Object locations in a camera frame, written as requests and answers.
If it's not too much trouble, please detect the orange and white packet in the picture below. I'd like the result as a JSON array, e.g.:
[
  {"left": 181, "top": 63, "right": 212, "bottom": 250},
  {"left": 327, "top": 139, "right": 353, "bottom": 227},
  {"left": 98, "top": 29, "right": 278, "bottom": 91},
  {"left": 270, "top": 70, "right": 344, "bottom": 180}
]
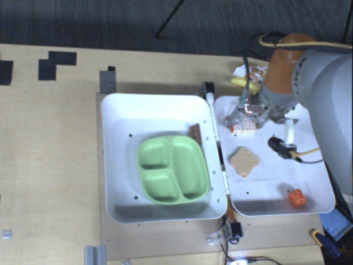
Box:
[{"left": 229, "top": 121, "right": 258, "bottom": 134}]

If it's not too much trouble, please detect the brown chocolate bar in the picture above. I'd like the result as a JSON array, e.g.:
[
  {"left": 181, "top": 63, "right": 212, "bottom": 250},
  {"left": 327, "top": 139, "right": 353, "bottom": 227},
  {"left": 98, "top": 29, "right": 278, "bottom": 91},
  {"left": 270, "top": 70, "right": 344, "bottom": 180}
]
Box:
[{"left": 189, "top": 123, "right": 204, "bottom": 146}]

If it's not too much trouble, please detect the white carton with red print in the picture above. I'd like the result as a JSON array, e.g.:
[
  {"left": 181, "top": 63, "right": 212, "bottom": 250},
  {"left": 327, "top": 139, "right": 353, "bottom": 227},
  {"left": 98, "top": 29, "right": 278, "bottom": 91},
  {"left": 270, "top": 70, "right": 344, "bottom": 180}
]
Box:
[{"left": 233, "top": 63, "right": 270, "bottom": 86}]

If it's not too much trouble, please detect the black cylinder on white bracket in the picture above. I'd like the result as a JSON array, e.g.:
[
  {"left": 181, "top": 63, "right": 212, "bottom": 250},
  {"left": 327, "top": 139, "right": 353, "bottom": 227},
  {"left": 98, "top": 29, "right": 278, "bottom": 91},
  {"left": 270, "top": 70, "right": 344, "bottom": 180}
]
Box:
[{"left": 267, "top": 119, "right": 298, "bottom": 160}]

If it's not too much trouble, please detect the black block with thin wires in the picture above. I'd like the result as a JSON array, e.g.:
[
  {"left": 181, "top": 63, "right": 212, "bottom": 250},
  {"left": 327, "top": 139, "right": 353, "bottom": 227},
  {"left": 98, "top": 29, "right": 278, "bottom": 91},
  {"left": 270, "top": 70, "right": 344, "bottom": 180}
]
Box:
[
  {"left": 228, "top": 221, "right": 244, "bottom": 243},
  {"left": 199, "top": 81, "right": 216, "bottom": 99}
]

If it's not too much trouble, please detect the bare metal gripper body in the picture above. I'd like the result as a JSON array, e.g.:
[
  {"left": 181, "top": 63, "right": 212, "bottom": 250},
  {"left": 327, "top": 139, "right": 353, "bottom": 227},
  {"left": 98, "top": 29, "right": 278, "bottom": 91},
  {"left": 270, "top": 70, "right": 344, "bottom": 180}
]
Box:
[{"left": 230, "top": 96, "right": 292, "bottom": 129}]

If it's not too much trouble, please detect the tan bread slice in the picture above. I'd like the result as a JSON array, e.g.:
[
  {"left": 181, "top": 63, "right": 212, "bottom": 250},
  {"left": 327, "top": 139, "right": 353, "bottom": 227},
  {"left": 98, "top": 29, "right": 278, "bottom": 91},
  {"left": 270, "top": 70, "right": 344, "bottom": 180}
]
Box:
[{"left": 228, "top": 147, "right": 261, "bottom": 178}]

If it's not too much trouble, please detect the white plastic tray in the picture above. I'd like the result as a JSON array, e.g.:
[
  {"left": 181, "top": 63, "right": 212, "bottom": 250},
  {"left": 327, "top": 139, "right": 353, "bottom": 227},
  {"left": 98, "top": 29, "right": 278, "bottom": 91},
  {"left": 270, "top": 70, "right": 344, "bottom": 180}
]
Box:
[
  {"left": 213, "top": 94, "right": 337, "bottom": 217},
  {"left": 100, "top": 92, "right": 228, "bottom": 224}
]

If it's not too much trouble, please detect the thin black and white rod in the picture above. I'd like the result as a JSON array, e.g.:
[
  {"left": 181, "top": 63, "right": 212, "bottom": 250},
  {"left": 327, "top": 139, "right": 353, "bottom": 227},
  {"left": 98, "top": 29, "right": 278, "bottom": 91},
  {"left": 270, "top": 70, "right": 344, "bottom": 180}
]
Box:
[{"left": 206, "top": 92, "right": 235, "bottom": 224}]

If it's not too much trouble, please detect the yellow banana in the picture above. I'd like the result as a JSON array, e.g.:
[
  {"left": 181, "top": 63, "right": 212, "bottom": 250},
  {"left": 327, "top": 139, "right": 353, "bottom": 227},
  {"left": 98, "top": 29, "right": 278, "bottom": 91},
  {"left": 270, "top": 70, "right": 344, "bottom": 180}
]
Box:
[{"left": 231, "top": 77, "right": 260, "bottom": 95}]

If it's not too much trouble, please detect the green divided plate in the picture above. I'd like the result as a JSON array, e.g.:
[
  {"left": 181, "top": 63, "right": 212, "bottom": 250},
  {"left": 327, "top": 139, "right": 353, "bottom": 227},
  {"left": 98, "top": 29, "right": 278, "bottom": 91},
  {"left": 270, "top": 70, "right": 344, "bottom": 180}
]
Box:
[{"left": 137, "top": 135, "right": 211, "bottom": 205}]

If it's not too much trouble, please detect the orange bell pepper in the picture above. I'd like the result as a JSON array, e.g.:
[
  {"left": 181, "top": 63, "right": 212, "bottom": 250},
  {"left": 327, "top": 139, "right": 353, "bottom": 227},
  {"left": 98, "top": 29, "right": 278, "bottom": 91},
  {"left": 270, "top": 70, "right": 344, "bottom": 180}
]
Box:
[{"left": 287, "top": 189, "right": 308, "bottom": 210}]

